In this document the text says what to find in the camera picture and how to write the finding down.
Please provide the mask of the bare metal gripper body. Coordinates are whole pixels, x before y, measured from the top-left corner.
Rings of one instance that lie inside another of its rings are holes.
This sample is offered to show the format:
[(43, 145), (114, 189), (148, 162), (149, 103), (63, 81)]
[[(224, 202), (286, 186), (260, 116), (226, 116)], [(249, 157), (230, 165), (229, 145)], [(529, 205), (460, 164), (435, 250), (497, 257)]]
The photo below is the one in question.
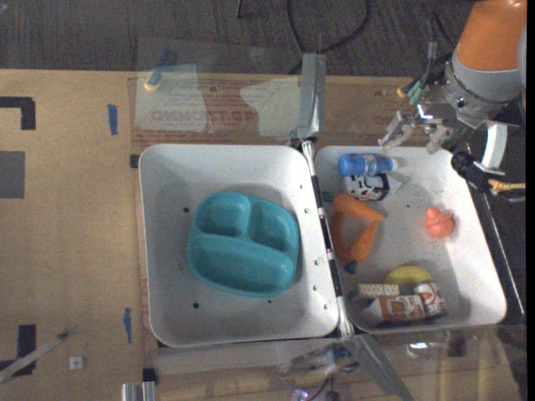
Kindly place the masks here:
[(429, 130), (486, 129), (507, 102), (484, 99), (456, 84), (426, 84), (413, 87), (414, 124)]

